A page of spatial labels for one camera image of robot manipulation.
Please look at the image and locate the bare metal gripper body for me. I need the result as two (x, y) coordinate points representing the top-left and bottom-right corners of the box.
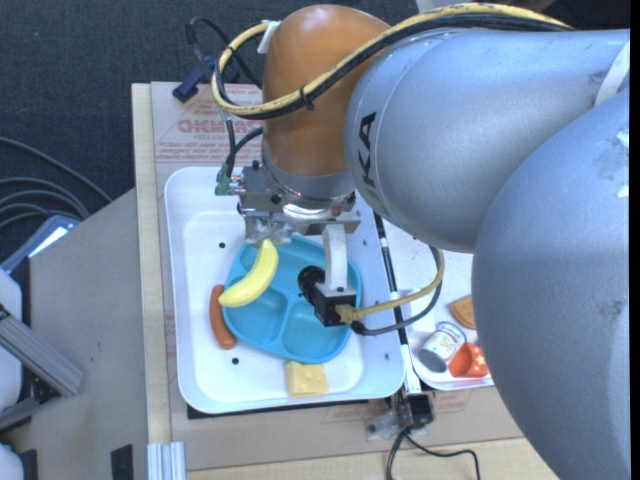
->
(236, 163), (362, 238)

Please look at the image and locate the yellow banana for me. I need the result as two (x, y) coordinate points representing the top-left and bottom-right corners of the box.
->
(217, 238), (280, 309)

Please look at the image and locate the blue divided plate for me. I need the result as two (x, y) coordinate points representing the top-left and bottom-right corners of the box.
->
(220, 233), (363, 365)

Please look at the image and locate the orange sausage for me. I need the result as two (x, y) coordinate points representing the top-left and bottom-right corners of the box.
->
(208, 284), (237, 351)

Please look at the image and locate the thin black and white rod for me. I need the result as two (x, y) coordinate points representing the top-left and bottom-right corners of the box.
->
(373, 211), (422, 395)

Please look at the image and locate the white plastic tray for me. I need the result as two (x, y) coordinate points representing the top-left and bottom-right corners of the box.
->
(378, 211), (496, 392)
(163, 166), (407, 415)

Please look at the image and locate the yellow cheese wedge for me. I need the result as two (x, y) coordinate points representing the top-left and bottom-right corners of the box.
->
(284, 360), (330, 398)

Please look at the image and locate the white printed can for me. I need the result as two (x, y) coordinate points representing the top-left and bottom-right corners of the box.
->
(417, 320), (468, 374)

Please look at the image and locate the brown cardboard board red print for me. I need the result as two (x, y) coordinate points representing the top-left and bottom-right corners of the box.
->
(149, 81), (524, 472)

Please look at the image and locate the orange cup with white stars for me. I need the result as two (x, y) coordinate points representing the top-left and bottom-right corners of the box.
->
(447, 341), (490, 380)

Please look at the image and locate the black cylinder on white bracket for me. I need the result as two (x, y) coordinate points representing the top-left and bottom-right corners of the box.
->
(297, 222), (363, 329)

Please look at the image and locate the black block with thin wires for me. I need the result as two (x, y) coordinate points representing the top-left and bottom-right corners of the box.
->
(397, 392), (434, 430)

